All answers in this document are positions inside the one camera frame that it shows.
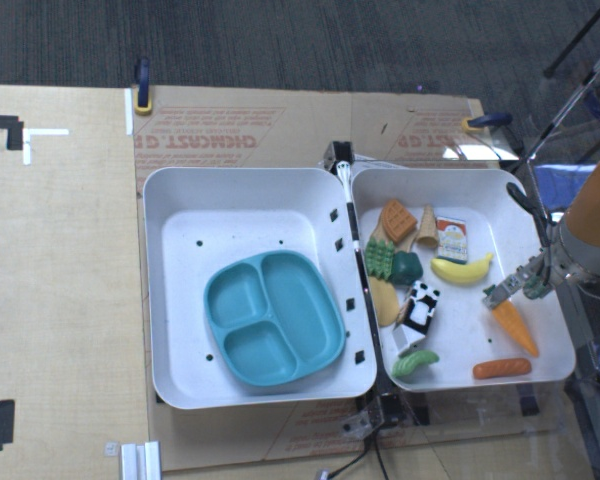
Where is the brown cardboard board red print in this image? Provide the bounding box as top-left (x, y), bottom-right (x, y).
top-left (131, 85), bottom-right (557, 474)

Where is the yellow banana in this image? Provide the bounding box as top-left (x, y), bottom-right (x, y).
top-left (429, 252), bottom-right (495, 286)

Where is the white plastic tray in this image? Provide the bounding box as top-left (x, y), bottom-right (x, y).
top-left (350, 166), bottom-right (578, 394)
top-left (142, 166), bottom-right (379, 411)

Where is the orange sausage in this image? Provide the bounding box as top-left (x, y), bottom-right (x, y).
top-left (471, 357), bottom-right (533, 381)

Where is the green pea pod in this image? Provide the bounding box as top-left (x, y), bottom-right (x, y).
top-left (390, 349), bottom-right (441, 381)

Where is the blue divided plate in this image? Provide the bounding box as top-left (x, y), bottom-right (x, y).
top-left (202, 249), bottom-right (348, 388)

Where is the orange carrot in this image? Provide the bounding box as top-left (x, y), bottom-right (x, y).
top-left (481, 284), bottom-right (541, 359)

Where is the tan flat toy piece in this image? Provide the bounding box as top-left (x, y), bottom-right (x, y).
top-left (366, 217), bottom-right (420, 255)

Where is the brown waffle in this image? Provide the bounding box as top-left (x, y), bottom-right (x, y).
top-left (379, 198), bottom-right (419, 244)

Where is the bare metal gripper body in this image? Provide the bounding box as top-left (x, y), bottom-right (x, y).
top-left (515, 248), bottom-right (570, 299)

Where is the black block with wires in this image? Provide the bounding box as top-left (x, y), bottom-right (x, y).
top-left (341, 392), bottom-right (407, 440)
top-left (323, 140), bottom-right (356, 172)

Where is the dark green pepper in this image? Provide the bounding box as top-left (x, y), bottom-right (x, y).
top-left (388, 250), bottom-right (425, 287)

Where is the orange and white carton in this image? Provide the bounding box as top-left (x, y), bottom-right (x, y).
top-left (435, 215), bottom-right (469, 265)

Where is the black and white milk carton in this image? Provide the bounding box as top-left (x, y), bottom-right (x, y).
top-left (391, 279), bottom-right (442, 358)

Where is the light green bumpy toy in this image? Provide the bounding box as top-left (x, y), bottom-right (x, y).
top-left (363, 236), bottom-right (397, 278)

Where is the thin black and white rod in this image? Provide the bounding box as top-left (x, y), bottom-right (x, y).
top-left (336, 162), bottom-right (382, 395)

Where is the tan ice cream cone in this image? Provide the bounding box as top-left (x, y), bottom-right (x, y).
top-left (415, 203), bottom-right (441, 249)

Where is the yellow oval toy piece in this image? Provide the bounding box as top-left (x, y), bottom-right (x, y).
top-left (367, 274), bottom-right (402, 328)

